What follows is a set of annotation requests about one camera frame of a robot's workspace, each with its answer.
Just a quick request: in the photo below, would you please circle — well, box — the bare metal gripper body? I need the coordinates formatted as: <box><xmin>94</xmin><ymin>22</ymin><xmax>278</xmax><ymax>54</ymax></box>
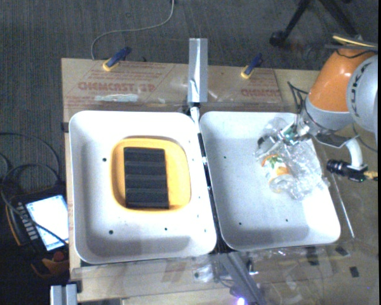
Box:
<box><xmin>272</xmin><ymin>114</ymin><xmax>312</xmax><ymax>147</ymax></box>

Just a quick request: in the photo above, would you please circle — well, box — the crumpled clear plastic bottle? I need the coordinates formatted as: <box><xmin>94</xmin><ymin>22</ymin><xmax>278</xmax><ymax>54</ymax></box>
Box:
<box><xmin>284</xmin><ymin>140</ymin><xmax>331</xmax><ymax>201</ymax></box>

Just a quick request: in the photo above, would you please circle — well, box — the clear bottle with orange label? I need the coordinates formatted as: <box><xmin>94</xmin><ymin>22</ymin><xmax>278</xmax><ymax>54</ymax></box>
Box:
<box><xmin>255</xmin><ymin>116</ymin><xmax>295</xmax><ymax>194</ymax></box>

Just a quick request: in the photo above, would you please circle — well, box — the white plastic tray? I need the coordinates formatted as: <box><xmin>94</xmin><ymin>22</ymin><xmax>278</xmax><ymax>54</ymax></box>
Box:
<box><xmin>68</xmin><ymin>109</ymin><xmax>218</xmax><ymax>265</ymax></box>
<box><xmin>199</xmin><ymin>111</ymin><xmax>342</xmax><ymax>252</ymax></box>

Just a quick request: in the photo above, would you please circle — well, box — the black ribbed foam block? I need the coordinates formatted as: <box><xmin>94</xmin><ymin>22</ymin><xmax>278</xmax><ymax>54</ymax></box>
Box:
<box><xmin>123</xmin><ymin>147</ymin><xmax>171</xmax><ymax>210</ymax></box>

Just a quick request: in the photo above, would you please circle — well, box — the yellow plate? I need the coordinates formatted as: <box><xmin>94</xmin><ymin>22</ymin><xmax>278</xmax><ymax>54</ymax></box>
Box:
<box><xmin>110</xmin><ymin>137</ymin><xmax>192</xmax><ymax>214</ymax></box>

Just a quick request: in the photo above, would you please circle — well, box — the brown cardboard board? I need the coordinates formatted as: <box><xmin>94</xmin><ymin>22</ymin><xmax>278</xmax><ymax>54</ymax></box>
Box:
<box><xmin>60</xmin><ymin>58</ymin><xmax>379</xmax><ymax>303</ymax></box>

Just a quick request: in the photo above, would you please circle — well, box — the black cylinder on white bracket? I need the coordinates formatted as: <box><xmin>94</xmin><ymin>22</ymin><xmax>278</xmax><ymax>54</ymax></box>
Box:
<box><xmin>326</xmin><ymin>137</ymin><xmax>369</xmax><ymax>183</ymax></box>

